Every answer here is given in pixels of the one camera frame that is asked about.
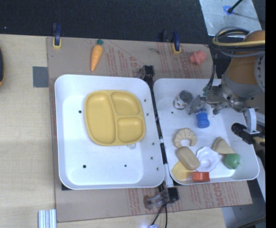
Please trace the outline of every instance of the black carpet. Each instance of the black carpet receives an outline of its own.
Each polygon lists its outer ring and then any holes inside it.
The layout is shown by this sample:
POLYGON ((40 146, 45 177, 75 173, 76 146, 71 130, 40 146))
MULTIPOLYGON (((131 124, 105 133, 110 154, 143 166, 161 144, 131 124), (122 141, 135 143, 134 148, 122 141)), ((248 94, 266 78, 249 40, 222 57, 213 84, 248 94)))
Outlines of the black carpet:
MULTIPOLYGON (((266 29, 266 0, 252 1, 266 29)), ((53 23, 63 37, 157 41, 166 29, 182 43, 211 39, 199 0, 0 0, 0 34, 51 36, 53 23)))

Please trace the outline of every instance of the yellow divided plate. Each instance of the yellow divided plate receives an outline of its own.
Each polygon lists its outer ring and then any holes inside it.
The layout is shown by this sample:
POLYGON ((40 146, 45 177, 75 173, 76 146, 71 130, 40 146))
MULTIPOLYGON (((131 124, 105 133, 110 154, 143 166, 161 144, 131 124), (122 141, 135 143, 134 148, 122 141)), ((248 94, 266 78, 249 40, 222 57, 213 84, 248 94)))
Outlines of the yellow divided plate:
POLYGON ((90 138, 99 145, 127 145, 145 134, 142 107, 137 97, 122 90, 90 93, 84 102, 85 124, 90 138))

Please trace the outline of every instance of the green toy fruit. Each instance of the green toy fruit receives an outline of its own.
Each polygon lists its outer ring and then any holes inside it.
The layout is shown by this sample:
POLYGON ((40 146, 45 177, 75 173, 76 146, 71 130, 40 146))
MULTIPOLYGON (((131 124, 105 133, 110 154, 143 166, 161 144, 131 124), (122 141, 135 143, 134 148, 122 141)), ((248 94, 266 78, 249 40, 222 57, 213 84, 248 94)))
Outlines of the green toy fruit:
POLYGON ((239 154, 226 154, 223 163, 229 169, 236 169, 239 164, 239 154))

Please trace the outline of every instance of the cardboard sheet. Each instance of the cardboard sheet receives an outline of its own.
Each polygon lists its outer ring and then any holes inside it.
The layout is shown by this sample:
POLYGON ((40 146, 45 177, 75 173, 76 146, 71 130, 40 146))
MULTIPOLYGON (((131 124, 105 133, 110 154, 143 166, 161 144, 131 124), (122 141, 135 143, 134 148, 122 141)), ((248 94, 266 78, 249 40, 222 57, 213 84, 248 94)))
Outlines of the cardboard sheet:
MULTIPOLYGON (((103 40, 104 53, 95 71, 90 71, 92 47, 96 39, 62 38, 60 49, 47 38, 48 77, 54 154, 57 222, 101 219, 157 213, 148 210, 144 200, 158 188, 68 190, 58 174, 55 118, 56 79, 63 74, 136 77, 144 65, 153 65, 154 80, 159 78, 210 78, 211 54, 206 45, 181 44, 181 53, 173 54, 171 43, 103 40), (207 59, 200 66, 190 62, 194 51, 203 50, 207 59)), ((246 181, 177 186, 180 199, 168 212, 251 204, 246 181)))

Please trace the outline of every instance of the toy carrot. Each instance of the toy carrot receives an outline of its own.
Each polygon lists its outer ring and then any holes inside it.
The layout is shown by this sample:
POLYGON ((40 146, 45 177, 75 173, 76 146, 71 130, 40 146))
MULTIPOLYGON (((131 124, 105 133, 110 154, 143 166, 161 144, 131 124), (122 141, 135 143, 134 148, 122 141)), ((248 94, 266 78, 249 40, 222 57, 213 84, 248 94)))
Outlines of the toy carrot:
POLYGON ((101 39, 97 40, 97 45, 94 46, 92 49, 92 56, 91 56, 91 71, 94 71, 100 58, 103 53, 103 47, 101 46, 103 41, 101 39))

